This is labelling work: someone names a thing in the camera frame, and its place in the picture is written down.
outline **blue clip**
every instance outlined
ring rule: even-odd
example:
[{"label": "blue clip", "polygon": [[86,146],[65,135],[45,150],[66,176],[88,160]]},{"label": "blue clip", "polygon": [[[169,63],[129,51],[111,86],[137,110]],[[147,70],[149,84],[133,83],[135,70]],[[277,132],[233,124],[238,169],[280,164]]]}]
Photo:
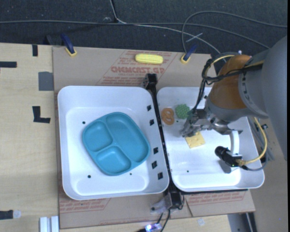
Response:
[{"label": "blue clip", "polygon": [[192,47],[190,48],[190,50],[181,57],[181,59],[180,59],[181,63],[187,64],[190,61],[191,54],[194,53],[195,50],[196,50],[196,45],[194,44],[194,45],[192,45]]},{"label": "blue clip", "polygon": [[61,34],[60,34],[60,37],[61,37],[61,39],[62,39],[64,45],[66,46],[66,51],[67,51],[67,53],[68,53],[71,57],[75,56],[75,55],[77,54],[77,52],[76,52],[76,50],[74,49],[74,46],[73,46],[71,40],[69,39],[69,37],[68,37],[66,34],[64,34],[64,33],[61,33]]}]

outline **blue plate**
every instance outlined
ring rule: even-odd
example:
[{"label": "blue plate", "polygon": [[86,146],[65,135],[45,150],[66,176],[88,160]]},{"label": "blue plate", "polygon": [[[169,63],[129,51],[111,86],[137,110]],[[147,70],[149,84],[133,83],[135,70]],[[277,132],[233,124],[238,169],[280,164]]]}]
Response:
[{"label": "blue plate", "polygon": [[107,175],[120,175],[142,164],[150,145],[137,124],[124,113],[104,115],[83,131],[83,144]]}]

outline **yellow square object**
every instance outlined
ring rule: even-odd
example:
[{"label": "yellow square object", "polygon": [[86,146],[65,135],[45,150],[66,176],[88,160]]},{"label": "yellow square object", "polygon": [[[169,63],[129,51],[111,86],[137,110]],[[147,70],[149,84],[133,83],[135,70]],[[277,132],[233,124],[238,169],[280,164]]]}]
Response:
[{"label": "yellow square object", "polygon": [[194,136],[192,137],[185,137],[185,140],[187,141],[190,148],[198,147],[200,145],[205,144],[205,140],[201,134],[200,131],[198,131]]}]

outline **cardboard box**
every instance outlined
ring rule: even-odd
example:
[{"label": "cardboard box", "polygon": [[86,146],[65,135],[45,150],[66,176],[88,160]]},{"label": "cardboard box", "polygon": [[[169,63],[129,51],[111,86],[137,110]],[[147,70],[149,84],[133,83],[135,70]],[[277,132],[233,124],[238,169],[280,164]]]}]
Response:
[{"label": "cardboard box", "polygon": [[[72,200],[64,193],[56,98],[60,89],[65,86],[142,86],[147,73],[157,74],[157,90],[162,87],[198,87],[201,82],[200,73],[210,56],[192,54],[189,63],[182,64],[180,58],[183,53],[76,49],[77,55],[70,57],[64,47],[53,47],[60,228],[156,221],[160,214],[151,214],[150,206],[163,198],[162,193],[87,201]],[[134,59],[137,53],[159,54],[164,57],[164,62],[161,65],[137,63]],[[215,75],[213,68],[208,75]],[[184,208],[173,212],[171,219],[252,211],[255,211],[255,207],[248,190],[198,193],[185,195]]]}]

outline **table surface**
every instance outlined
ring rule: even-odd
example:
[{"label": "table surface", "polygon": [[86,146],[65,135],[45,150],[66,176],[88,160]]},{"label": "table surface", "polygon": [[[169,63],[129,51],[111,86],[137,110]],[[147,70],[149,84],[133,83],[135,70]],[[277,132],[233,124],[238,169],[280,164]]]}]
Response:
[{"label": "table surface", "polygon": [[[38,231],[40,217],[58,216],[54,92],[39,91],[38,73],[53,72],[52,47],[0,43],[0,61],[17,68],[0,70],[0,211],[20,210],[21,218],[0,220],[0,231]],[[33,123],[33,106],[47,123]],[[227,215],[171,219],[165,231],[230,232]],[[128,231],[146,223],[97,226],[94,231]],[[92,228],[60,231],[85,232]]]}]

